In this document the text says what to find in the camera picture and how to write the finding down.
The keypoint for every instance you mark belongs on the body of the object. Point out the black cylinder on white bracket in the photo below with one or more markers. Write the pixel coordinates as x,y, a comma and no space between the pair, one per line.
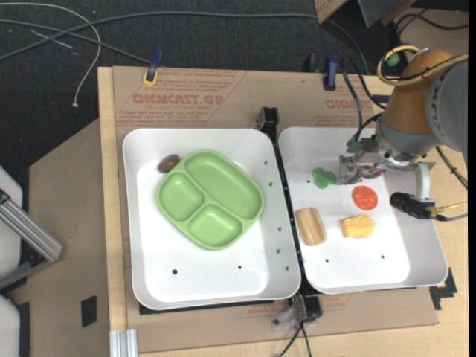
409,203

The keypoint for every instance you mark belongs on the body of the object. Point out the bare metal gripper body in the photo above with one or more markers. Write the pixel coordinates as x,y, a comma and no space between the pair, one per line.
375,154

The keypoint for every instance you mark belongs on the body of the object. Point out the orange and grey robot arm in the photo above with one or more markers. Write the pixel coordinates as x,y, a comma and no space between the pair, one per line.
413,99

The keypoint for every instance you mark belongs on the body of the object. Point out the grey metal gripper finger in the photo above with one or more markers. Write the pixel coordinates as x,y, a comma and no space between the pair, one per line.
346,167
357,173

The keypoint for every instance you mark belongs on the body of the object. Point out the orange round toy slice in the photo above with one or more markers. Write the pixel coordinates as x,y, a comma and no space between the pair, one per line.
364,198

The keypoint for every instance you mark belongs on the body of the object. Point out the tan toy bread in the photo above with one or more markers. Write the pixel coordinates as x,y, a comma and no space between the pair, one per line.
311,226

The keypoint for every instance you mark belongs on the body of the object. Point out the purple toy grapes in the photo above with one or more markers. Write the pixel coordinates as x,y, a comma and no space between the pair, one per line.
378,172

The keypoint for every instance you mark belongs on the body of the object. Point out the green divided plate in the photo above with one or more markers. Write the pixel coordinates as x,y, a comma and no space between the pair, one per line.
210,199

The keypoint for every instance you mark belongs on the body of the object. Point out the thin black and white rod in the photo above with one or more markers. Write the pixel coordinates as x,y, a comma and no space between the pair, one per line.
288,199

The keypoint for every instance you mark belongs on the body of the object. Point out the brown cardboard board red print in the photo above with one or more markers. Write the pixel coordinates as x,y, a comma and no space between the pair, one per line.
208,99

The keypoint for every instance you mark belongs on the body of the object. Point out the yellow ridged toy piece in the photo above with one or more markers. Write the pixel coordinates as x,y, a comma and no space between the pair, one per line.
357,227

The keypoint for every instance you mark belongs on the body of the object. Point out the brown doughnut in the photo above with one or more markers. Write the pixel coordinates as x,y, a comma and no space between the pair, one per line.
163,166

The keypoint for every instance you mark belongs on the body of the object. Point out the white plastic tray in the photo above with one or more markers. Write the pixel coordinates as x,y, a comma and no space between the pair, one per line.
208,273
357,266

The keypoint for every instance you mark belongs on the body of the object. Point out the green toy broccoli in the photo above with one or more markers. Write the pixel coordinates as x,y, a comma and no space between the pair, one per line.
323,177

